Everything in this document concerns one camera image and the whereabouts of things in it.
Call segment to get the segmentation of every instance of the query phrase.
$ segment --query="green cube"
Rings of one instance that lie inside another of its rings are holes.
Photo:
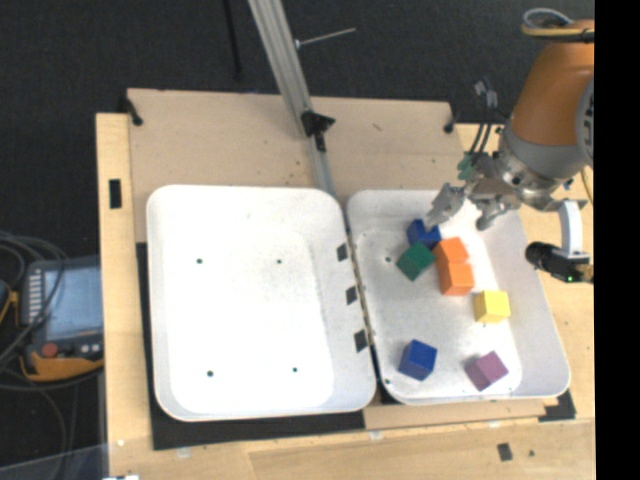
[[[416,242],[400,256],[396,265],[411,281],[436,261],[435,255],[422,242]]]

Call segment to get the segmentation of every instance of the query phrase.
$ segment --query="white tray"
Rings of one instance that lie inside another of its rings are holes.
[[[476,284],[468,295],[441,295],[435,264],[413,282],[396,266],[409,247],[406,229],[424,218],[436,194],[368,190],[348,202],[364,303],[386,389],[398,401],[414,405],[563,393],[569,366],[538,274],[524,257],[528,242],[516,212],[479,232],[475,221],[480,212],[466,202],[440,226],[443,238],[459,236],[469,252]],[[508,293],[509,319],[475,321],[473,297],[485,289]],[[438,350],[435,369],[424,381],[398,371],[403,348],[412,339]],[[509,374],[478,392],[464,365],[492,350]]]
[[[356,339],[364,316],[333,198],[172,185],[151,195],[147,228],[154,382],[168,414],[210,421],[369,403],[375,373]]]

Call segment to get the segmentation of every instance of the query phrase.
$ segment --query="yellow cube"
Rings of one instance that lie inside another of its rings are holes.
[[[473,299],[476,321],[495,324],[511,316],[509,296],[501,290],[484,290]]]

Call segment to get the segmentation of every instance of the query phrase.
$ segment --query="orange cube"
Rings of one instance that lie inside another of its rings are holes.
[[[436,263],[442,295],[466,295],[475,285],[469,263]]]
[[[443,265],[446,263],[464,263],[469,259],[467,248],[460,240],[460,237],[457,236],[440,240],[433,248],[433,254],[436,256],[436,262]]]

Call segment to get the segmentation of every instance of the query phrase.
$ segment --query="black clamp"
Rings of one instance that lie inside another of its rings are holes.
[[[451,119],[442,128],[444,133],[447,133],[447,134],[453,133],[456,123],[460,120],[460,111],[455,109],[455,106],[453,104],[451,105],[451,107],[452,107]]]
[[[323,153],[327,152],[327,146],[324,142],[324,132],[326,132],[335,122],[335,119],[316,114],[311,110],[307,110],[302,114],[302,125],[304,126],[304,131],[307,134],[307,137],[311,137],[313,135],[316,140],[316,149]]]
[[[131,100],[126,96],[122,96],[120,98],[120,101],[118,102],[118,112],[123,114],[130,114],[131,121],[136,126],[142,126],[142,123],[144,123],[142,118],[138,115],[138,111],[133,106],[133,103],[131,103]]]

